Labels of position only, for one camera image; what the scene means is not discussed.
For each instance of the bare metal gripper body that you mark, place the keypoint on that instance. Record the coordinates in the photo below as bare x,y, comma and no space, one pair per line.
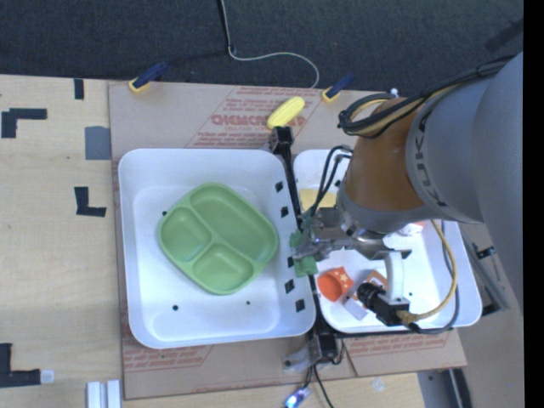
336,234

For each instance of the white flat block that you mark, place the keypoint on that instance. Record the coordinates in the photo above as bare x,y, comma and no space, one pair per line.
356,309

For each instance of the thin black rod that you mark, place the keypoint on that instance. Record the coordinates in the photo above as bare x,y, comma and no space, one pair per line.
293,185

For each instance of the red and white small item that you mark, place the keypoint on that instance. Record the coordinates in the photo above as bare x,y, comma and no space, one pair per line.
411,228

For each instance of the orange and white packet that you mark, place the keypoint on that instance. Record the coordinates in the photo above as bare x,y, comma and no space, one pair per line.
374,279

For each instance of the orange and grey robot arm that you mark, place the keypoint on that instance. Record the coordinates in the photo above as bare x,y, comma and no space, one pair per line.
463,151

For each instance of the yellow corn cob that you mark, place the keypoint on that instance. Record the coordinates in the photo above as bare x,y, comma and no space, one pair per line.
285,111

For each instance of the white plastic tray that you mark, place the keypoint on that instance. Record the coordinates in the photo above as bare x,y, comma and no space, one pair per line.
144,245
429,279

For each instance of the green divided plate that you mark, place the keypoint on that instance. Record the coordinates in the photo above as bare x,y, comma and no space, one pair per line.
221,236

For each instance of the brown cardboard board red print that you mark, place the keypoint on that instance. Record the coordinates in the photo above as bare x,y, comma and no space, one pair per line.
170,113

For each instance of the black cylinder on white bracket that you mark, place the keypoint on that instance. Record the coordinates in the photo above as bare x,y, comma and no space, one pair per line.
395,274

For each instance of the orange cup with star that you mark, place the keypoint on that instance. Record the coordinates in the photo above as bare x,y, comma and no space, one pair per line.
333,285

